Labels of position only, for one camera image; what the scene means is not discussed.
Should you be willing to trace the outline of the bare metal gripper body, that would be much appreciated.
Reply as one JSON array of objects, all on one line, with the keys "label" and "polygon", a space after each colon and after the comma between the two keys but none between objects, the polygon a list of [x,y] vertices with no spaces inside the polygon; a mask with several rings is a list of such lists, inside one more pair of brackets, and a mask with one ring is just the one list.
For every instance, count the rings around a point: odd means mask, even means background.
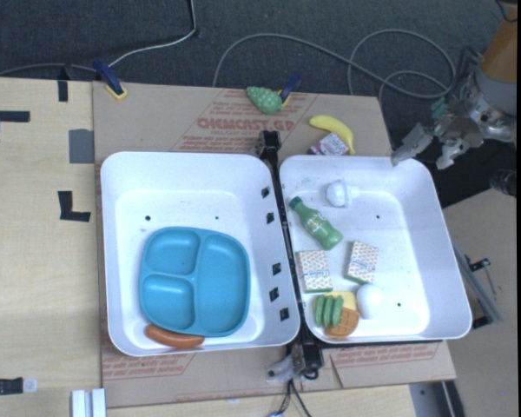
[{"label": "bare metal gripper body", "polygon": [[475,100],[440,98],[432,105],[434,133],[441,142],[460,139],[471,147],[484,140],[517,142],[517,119],[489,104],[482,97]]}]

